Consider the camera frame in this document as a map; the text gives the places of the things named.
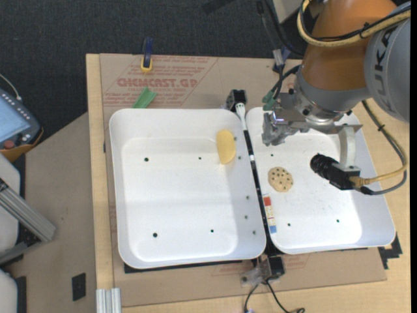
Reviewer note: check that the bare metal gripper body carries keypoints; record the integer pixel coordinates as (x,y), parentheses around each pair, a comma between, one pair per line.
(293,111)

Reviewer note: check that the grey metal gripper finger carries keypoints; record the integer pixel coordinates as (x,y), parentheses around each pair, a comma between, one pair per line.
(269,130)
(282,134)

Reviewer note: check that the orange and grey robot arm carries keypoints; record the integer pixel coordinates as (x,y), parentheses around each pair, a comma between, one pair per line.
(339,60)

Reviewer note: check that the brown chocolate chip biscuit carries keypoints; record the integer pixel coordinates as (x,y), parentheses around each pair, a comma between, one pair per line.
(280,179)

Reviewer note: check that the yellow potato chip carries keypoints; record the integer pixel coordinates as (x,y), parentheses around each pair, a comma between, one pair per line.
(226,147)

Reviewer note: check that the thin black and white rod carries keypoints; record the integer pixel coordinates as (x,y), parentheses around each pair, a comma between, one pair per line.
(257,178)

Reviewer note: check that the white plastic tray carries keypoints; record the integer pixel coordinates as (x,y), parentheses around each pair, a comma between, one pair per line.
(182,191)
(319,214)

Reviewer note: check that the brown cardboard board red print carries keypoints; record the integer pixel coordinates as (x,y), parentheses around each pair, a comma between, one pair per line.
(182,77)

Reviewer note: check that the green flat strip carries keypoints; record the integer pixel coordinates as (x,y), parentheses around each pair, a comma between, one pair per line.
(144,98)

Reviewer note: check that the black cylinder on white bracket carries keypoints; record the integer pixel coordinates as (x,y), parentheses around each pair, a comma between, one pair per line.
(335,171)

